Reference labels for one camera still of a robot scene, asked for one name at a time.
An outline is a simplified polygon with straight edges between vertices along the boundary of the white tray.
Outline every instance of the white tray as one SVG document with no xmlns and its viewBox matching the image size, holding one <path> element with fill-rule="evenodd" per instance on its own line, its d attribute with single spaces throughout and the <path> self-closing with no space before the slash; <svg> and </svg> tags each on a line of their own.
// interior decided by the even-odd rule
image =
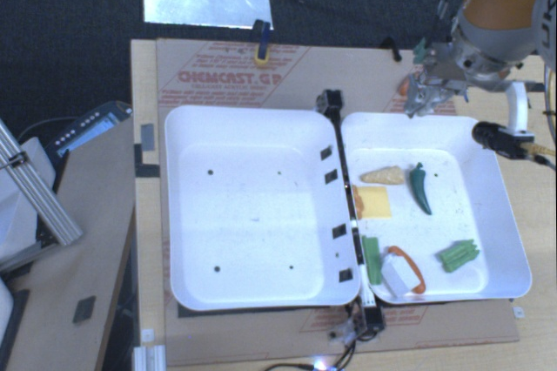
<svg viewBox="0 0 557 371">
<path fill-rule="evenodd" d="M 342 124 L 351 181 L 389 165 L 426 170 L 426 196 L 433 215 L 415 203 L 408 185 L 387 185 L 393 217 L 363 219 L 360 234 L 375 236 L 385 253 L 399 246 L 416 262 L 427 290 L 397 298 L 384 286 L 372 287 L 393 304 L 517 298 L 532 277 L 500 175 L 496 155 L 471 136 L 477 122 L 465 117 L 354 113 Z M 455 241 L 474 239 L 480 256 L 446 273 L 437 253 Z"/>
<path fill-rule="evenodd" d="M 194 310 L 342 305 L 360 286 L 337 142 L 314 111 L 183 106 L 165 122 L 171 288 Z M 331 154 L 322 160 L 321 152 Z M 338 178 L 325 182 L 327 173 Z M 346 234 L 333 236 L 333 229 Z"/>
</svg>

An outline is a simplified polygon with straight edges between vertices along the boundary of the yellow sponge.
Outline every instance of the yellow sponge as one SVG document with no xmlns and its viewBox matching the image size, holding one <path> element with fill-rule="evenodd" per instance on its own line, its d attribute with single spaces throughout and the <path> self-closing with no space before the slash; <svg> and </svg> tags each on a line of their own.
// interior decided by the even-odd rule
<svg viewBox="0 0 557 371">
<path fill-rule="evenodd" d="M 388 219 L 393 216 L 386 187 L 359 186 L 358 195 L 362 198 L 364 205 L 361 212 L 363 219 Z"/>
</svg>

